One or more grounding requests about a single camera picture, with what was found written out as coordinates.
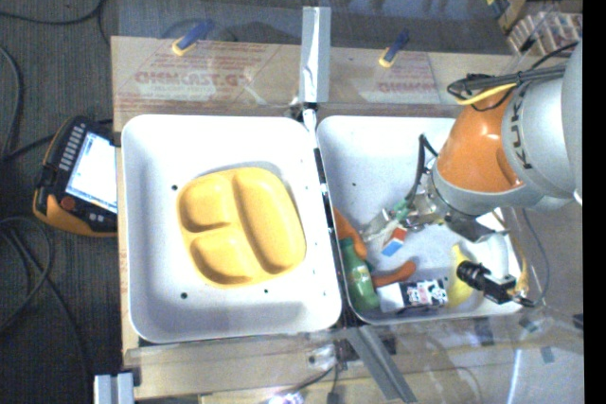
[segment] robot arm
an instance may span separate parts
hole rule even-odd
[[[476,218],[497,207],[582,203],[582,43],[565,69],[520,73],[506,91],[495,82],[476,82],[488,86],[485,95],[455,121],[408,204],[405,226],[445,222],[477,241],[491,231]]]

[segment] gray carpet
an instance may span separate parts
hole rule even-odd
[[[14,17],[66,22],[91,11],[96,2],[0,0],[0,46],[17,62],[24,88],[11,149],[53,133],[75,114],[112,116],[110,51],[97,19],[51,25]],[[195,19],[213,15],[223,27],[216,34],[219,39],[297,44],[301,8],[320,5],[332,8],[334,45],[383,47],[406,26],[411,50],[507,53],[482,0],[107,0],[101,25],[107,36],[176,38]],[[0,143],[15,95],[9,64],[2,58]],[[0,166],[0,220],[30,214],[45,147],[36,146]],[[92,375],[120,370],[116,241],[45,230],[53,250],[49,280],[77,334],[50,286],[42,286],[0,335],[0,402],[86,402]],[[44,262],[44,239],[25,225],[18,233]],[[0,238],[0,322],[19,306],[39,275],[32,264],[26,272],[19,255]]]

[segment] white tray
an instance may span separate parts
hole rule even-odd
[[[317,130],[318,145],[324,162],[330,203],[358,230],[380,211],[400,202],[412,186],[417,171],[419,136],[424,133],[439,151],[454,120],[430,117],[335,115],[323,120]],[[482,222],[500,229],[498,222],[484,217]],[[452,247],[459,243],[466,255],[482,262],[495,275],[518,276],[520,267],[508,237],[473,244],[446,226],[430,226],[420,232],[408,232],[402,247],[393,256],[381,255],[381,248],[368,248],[367,261],[374,271],[389,272],[407,259],[417,263],[409,281],[453,279]],[[488,316],[517,311],[514,303],[497,305],[479,291],[464,304],[441,308],[416,318],[406,313],[382,313],[373,310],[358,316],[372,324],[402,321]]]
[[[154,115],[122,132],[129,305],[152,343],[310,332],[338,319],[342,301],[310,136],[289,118]],[[307,240],[293,271],[241,289],[209,286],[190,261],[178,187],[230,167],[271,169],[287,186]]]

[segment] plastic bottle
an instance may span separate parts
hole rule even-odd
[[[378,307],[379,296],[372,286],[370,271],[366,263],[356,255],[353,239],[351,237],[340,239],[339,245],[351,304],[357,311],[368,311]]]

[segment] orange carrot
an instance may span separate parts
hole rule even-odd
[[[391,283],[406,281],[417,270],[417,265],[414,261],[408,260],[402,264],[397,270],[390,274],[373,275],[372,284],[375,288],[384,287]]]
[[[354,227],[349,223],[347,218],[343,216],[343,214],[341,214],[335,208],[333,208],[333,210],[334,222],[337,226],[337,238],[341,240],[345,239],[346,237],[351,237],[351,239],[353,240],[353,251],[355,251],[356,255],[360,259],[366,261],[366,257],[368,256],[368,250],[366,249],[366,246],[362,241],[360,234],[354,229]]]

